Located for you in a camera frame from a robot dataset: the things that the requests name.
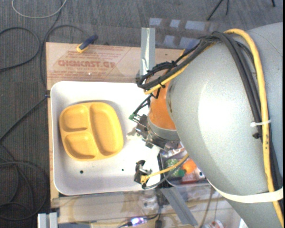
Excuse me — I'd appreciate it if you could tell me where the brown cardboard board red print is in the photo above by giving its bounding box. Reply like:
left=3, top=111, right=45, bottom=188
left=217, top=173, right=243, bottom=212
left=45, top=41, right=190, bottom=200

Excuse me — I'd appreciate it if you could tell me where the yellow divided plate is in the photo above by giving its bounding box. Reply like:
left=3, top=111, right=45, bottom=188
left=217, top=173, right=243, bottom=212
left=58, top=101, right=124, bottom=162

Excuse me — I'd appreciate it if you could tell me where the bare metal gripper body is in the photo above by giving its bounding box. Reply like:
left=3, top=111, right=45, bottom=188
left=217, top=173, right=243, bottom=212
left=135, top=114, right=181, bottom=152

